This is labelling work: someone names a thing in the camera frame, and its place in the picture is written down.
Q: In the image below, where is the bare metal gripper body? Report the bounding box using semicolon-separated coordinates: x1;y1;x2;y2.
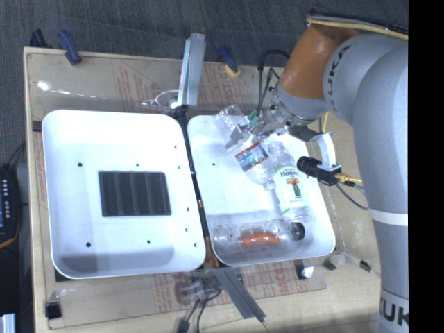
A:
258;104;307;135

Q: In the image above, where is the clear bottle with blue label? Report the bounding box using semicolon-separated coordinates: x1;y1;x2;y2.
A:
212;104;278;193

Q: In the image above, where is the white plastic tray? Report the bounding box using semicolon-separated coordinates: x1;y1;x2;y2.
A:
187;114;337;268
41;108;207;280

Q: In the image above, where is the clear bottle with green label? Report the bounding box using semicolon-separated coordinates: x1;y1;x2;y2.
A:
266;141;312;222

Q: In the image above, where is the clear bottle with black cap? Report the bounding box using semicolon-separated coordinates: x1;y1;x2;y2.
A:
212;219;307;253

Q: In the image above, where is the orange toy sausage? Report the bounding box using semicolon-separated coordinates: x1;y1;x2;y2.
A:
239;232;281;249

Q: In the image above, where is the black ribbed rectangular pad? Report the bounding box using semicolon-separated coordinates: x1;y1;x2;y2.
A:
98;171;173;218

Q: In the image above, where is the brown cardboard board red print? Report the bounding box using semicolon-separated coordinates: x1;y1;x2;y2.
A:
26;52;348;322

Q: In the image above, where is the black cylinder on white bracket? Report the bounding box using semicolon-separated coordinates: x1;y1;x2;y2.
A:
296;130;343;187

